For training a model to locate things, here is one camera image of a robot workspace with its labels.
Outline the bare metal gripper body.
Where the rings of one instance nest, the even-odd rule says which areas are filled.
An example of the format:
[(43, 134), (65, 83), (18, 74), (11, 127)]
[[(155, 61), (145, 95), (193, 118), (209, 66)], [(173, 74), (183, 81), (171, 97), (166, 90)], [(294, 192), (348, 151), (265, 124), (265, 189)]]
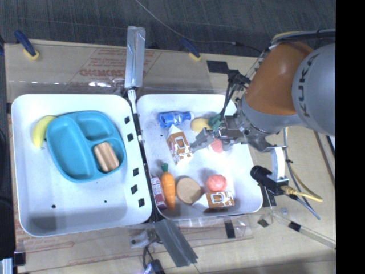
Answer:
[(233, 116), (224, 116), (224, 120), (218, 129), (218, 139), (223, 140), (240, 140), (252, 146), (259, 152), (269, 152), (274, 145), (270, 144), (266, 137), (268, 133), (257, 129), (249, 122), (240, 122), (241, 118)]

